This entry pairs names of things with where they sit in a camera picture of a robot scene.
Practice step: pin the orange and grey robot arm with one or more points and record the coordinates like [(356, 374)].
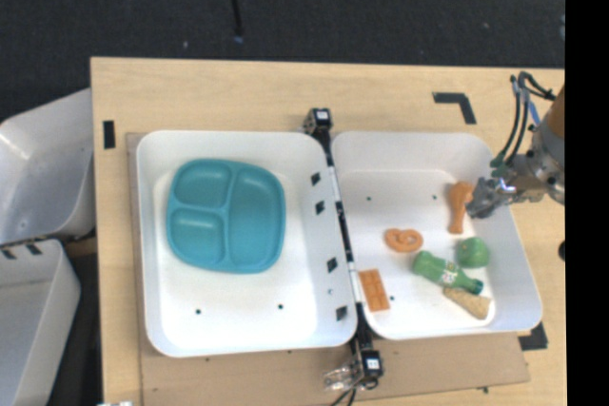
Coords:
[(556, 128)]

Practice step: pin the blue divided plate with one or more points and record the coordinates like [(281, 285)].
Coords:
[(228, 216)]

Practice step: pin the thin black and white rod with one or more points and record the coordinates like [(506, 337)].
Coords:
[(343, 223)]

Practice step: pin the beige cone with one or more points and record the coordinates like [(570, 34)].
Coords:
[(473, 303)]

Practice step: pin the white plastic tray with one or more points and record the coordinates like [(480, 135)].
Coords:
[(414, 185), (238, 309)]

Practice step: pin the orange biscuit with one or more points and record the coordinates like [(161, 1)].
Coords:
[(373, 290)]

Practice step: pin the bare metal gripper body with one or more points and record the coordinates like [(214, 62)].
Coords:
[(537, 178)]

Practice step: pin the orange pretzel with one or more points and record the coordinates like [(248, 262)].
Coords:
[(397, 242)]

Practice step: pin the green bottle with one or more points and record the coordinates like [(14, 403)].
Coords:
[(435, 268)]

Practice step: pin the green pepper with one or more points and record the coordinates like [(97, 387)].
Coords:
[(473, 252)]

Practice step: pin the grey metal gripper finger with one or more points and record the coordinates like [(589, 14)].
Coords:
[(489, 186), (480, 206)]

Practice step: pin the orange chicken drumstick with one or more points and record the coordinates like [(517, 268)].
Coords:
[(457, 209)]

